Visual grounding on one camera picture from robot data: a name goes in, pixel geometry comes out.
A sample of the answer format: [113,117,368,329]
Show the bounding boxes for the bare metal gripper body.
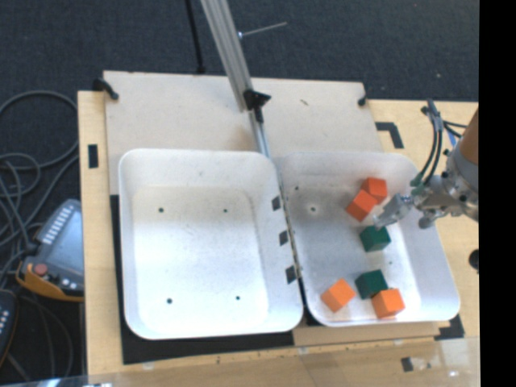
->
[412,173,480,230]

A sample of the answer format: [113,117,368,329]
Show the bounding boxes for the green cube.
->
[359,225,393,254]
[354,268,389,301]

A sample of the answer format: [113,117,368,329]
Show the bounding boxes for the orange cube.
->
[370,288,406,320]
[344,189,379,223]
[360,177,389,203]
[320,277,357,314]

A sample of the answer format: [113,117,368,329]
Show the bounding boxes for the white plastic tray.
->
[117,148,305,341]
[277,151,462,328]

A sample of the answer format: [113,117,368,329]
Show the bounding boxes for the thin black and white rod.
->
[248,110,304,285]

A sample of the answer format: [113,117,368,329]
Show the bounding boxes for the pale wood flat board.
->
[102,69,444,347]

